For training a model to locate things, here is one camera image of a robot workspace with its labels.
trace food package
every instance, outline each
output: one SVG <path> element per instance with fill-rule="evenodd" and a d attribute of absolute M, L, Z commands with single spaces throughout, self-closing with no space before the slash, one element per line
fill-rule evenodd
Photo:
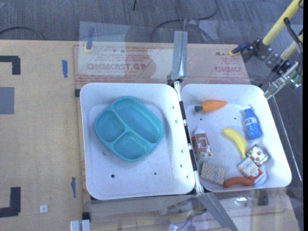
<path fill-rule="evenodd" d="M 269 159 L 269 156 L 256 144 L 247 150 L 246 155 L 258 166 L 261 166 Z"/>
<path fill-rule="evenodd" d="M 196 157 L 196 161 L 204 161 L 206 158 L 211 157 L 212 148 L 209 145 L 206 133 L 199 127 L 193 132 L 192 137 L 193 151 Z"/>
<path fill-rule="evenodd" d="M 237 167 L 242 172 L 242 174 L 250 178 L 254 184 L 256 184 L 265 176 L 265 173 L 254 163 L 250 157 L 245 158 Z"/>
<path fill-rule="evenodd" d="M 208 162 L 203 162 L 200 178 L 216 185 L 222 186 L 225 181 L 226 170 L 221 167 L 212 165 Z"/>

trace small water bottle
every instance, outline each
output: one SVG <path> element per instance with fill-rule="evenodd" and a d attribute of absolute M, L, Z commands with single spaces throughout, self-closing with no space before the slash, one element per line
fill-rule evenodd
<path fill-rule="evenodd" d="M 245 106 L 245 125 L 248 132 L 248 137 L 252 140 L 259 138 L 262 135 L 260 130 L 258 120 L 254 112 L 252 111 L 251 106 Z"/>

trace white plastic container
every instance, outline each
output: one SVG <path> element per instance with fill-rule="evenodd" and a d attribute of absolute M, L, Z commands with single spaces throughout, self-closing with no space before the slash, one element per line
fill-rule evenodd
<path fill-rule="evenodd" d="M 163 123 L 164 136 L 153 151 L 137 162 L 111 152 L 97 137 L 94 122 L 114 100 L 131 96 Z M 86 185 L 100 200 L 176 195 L 195 185 L 186 135 L 175 90 L 164 84 L 90 83 L 80 92 L 85 148 Z"/>
<path fill-rule="evenodd" d="M 235 144 L 222 134 L 224 128 L 233 128 L 240 132 L 246 138 L 247 148 L 257 144 L 271 156 L 261 166 L 262 170 L 266 171 L 266 177 L 256 185 L 251 187 L 234 185 L 230 188 L 224 188 L 201 180 L 206 189 L 212 192 L 229 192 L 278 188 L 290 184 L 292 180 L 291 170 L 269 103 L 260 88 L 253 85 L 190 84 L 184 86 L 181 93 L 190 131 L 198 126 L 206 132 L 213 151 L 213 156 L 207 161 L 224 168 L 226 170 L 225 179 L 236 176 L 243 177 L 243 174 L 237 168 L 237 165 L 242 161 L 240 153 Z M 200 105 L 205 100 L 223 100 L 228 103 L 212 112 L 195 112 L 194 106 Z M 243 107 L 248 104 L 253 107 L 263 133 L 260 138 L 255 140 L 249 139 L 245 132 Z"/>
<path fill-rule="evenodd" d="M 148 107 L 163 123 L 165 134 L 161 142 L 144 159 L 126 162 L 113 154 L 98 139 L 94 121 L 99 113 L 114 100 L 131 96 Z M 262 167 L 267 176 L 251 187 L 240 185 L 224 188 L 201 180 L 212 192 L 287 186 L 292 179 L 268 101 L 263 91 L 252 85 L 190 84 L 182 89 L 182 99 L 189 130 L 197 126 L 208 136 L 213 156 L 208 162 L 226 170 L 226 179 L 242 176 L 237 168 L 241 157 L 235 145 L 221 131 L 234 128 L 243 136 L 242 107 L 250 104 L 259 118 L 263 135 L 249 140 L 248 147 L 258 144 L 271 156 Z M 195 105 L 205 100 L 225 100 L 228 104 L 216 111 L 194 111 Z M 178 195 L 189 193 L 195 185 L 192 163 L 175 90 L 165 84 L 91 83 L 80 92 L 86 185 L 91 196 L 100 200 Z"/>

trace blue tape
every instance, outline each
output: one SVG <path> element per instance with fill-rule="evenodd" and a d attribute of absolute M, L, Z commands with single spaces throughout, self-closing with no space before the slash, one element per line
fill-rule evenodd
<path fill-rule="evenodd" d="M 92 49 L 92 42 L 93 42 L 93 37 L 94 37 L 94 31 L 95 31 L 95 28 L 93 28 L 93 27 L 91 27 L 89 29 L 89 35 L 88 35 L 89 41 L 87 42 L 87 50 L 91 50 Z"/>
<path fill-rule="evenodd" d="M 73 189 L 74 198 L 76 198 L 76 179 L 75 179 L 75 177 L 72 177 L 71 186 L 72 186 L 72 189 Z"/>
<path fill-rule="evenodd" d="M 67 76 L 67 73 L 68 73 L 67 61 L 65 61 L 65 60 L 62 60 L 62 70 L 63 70 L 64 78 L 68 78 L 68 76 Z"/>

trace black cable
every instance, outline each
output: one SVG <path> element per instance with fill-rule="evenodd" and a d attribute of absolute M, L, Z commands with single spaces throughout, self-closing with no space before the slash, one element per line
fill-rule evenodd
<path fill-rule="evenodd" d="M 217 10 L 218 10 L 217 0 L 214 0 L 214 1 L 215 1 L 215 10 L 209 16 L 205 16 L 205 17 L 201 17 L 201 18 L 196 18 L 196 19 L 190 19 L 190 20 L 206 20 L 206 19 L 209 19 L 212 16 L 214 16 L 216 14 Z M 179 21 L 181 22 L 182 19 L 181 19 L 181 15 L 180 15 L 180 0 L 176 0 L 176 10 L 177 10 L 177 15 L 178 15 Z M 185 31 L 184 19 L 183 19 L 183 24 L 181 22 L 181 25 L 182 25 L 183 31 Z"/>
<path fill-rule="evenodd" d="M 304 8 L 304 4 L 303 4 L 303 6 L 300 5 L 300 4 L 302 3 L 302 1 L 303 1 L 303 0 L 299 0 L 299 1 L 298 1 L 298 6 L 299 6 L 301 9 Z"/>
<path fill-rule="evenodd" d="M 283 22 L 285 23 L 287 30 L 289 34 L 291 35 L 292 39 L 296 42 L 299 50 L 299 59 L 298 59 L 298 70 L 297 73 L 299 75 L 302 74 L 303 71 L 303 43 L 299 40 L 298 36 L 295 34 L 295 32 L 291 28 L 291 23 L 288 17 L 283 19 Z"/>
<path fill-rule="evenodd" d="M 214 11 L 210 15 L 204 16 L 204 17 L 200 17 L 200 18 L 192 18 L 192 19 L 189 19 L 189 20 L 206 20 L 206 19 L 209 19 L 209 18 L 213 17 L 217 13 L 217 11 L 218 11 L 218 2 L 217 2 L 217 0 L 214 0 L 214 2 L 215 2 L 215 9 L 214 9 Z M 180 11 L 181 11 L 181 9 L 180 9 L 180 0 L 176 0 L 176 11 L 177 11 L 177 16 L 178 16 L 177 19 L 173 19 L 173 20 L 168 20 L 168 21 L 162 22 L 161 24 L 157 25 L 155 27 L 155 29 L 158 29 L 159 27 L 161 27 L 162 25 L 165 25 L 167 23 L 180 22 L 182 30 L 185 31 L 185 24 L 184 24 L 185 19 L 182 19 L 181 18 L 181 14 L 180 14 Z M 155 29 L 152 31 L 152 33 L 150 35 L 150 39 L 151 39 L 153 33 L 155 32 Z M 202 30 L 201 34 L 205 38 L 210 39 L 210 41 L 213 41 L 212 38 L 205 31 Z"/>
<path fill-rule="evenodd" d="M 184 223 L 184 225 L 180 229 L 178 229 L 177 231 L 181 231 L 186 226 L 186 224 L 188 223 L 189 219 L 191 219 L 191 218 L 187 218 L 185 223 Z"/>
<path fill-rule="evenodd" d="M 201 212 L 196 213 L 196 215 L 203 215 L 206 211 L 207 211 L 207 209 L 205 209 L 205 210 L 203 210 Z"/>
<path fill-rule="evenodd" d="M 27 29 L 27 30 L 30 30 L 30 31 L 35 32 L 36 34 L 38 34 L 41 40 L 44 40 L 44 37 L 38 31 L 36 31 L 36 30 L 34 30 L 32 28 L 26 27 L 26 26 L 13 26 L 13 27 L 9 27 L 9 28 L 6 28 L 6 29 L 0 31 L 0 34 L 6 32 L 6 31 L 9 31 L 9 30 L 13 30 L 13 29 Z"/>

